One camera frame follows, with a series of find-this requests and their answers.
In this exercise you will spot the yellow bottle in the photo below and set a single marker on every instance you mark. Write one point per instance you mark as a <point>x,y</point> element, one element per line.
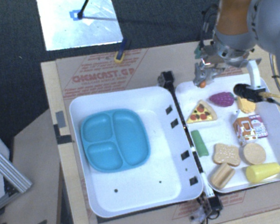
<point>262,172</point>

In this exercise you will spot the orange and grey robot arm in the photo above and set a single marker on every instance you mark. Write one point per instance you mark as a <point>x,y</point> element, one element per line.
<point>271,18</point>

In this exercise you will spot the white plastic tray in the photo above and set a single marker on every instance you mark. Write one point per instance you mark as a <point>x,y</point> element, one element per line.
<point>137,187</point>
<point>224,131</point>

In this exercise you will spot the yellow pizza slice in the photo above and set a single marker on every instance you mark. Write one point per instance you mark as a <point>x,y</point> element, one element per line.
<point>201,114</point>

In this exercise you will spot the white and orange carton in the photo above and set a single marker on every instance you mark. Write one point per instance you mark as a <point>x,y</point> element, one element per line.
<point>243,128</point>

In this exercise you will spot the tan bread slice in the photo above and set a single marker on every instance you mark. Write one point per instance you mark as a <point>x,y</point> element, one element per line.
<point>225,154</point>

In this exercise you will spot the round tan biscuit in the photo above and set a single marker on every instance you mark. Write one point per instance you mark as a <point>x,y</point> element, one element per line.
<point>253,153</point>

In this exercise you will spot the small orange round thing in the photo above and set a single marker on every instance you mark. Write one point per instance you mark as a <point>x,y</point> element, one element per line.
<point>202,84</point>

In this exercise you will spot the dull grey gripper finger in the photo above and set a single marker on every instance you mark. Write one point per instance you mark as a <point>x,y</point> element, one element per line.
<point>212,73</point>
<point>198,75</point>

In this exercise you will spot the blue divided plate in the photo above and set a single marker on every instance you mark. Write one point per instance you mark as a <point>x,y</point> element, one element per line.
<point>115,140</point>

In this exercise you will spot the purple grapes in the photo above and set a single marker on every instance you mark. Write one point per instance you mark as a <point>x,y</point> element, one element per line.
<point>222,99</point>

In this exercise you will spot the black cylinder on white bracket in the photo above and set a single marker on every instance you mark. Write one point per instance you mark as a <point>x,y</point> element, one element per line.
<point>246,92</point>

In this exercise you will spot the tan bread roll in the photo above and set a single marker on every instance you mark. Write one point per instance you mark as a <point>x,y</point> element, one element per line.
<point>222,176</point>

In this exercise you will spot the green block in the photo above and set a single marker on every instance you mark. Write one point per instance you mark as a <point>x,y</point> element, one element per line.
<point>199,143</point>

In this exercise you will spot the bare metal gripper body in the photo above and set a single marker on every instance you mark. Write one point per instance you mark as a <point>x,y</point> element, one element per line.
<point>235,59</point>

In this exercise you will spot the brown cardboard board red print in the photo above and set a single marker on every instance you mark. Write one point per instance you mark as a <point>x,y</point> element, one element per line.
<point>101,75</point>

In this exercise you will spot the thin black and white rod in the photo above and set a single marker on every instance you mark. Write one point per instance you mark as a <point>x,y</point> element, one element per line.
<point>185,127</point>

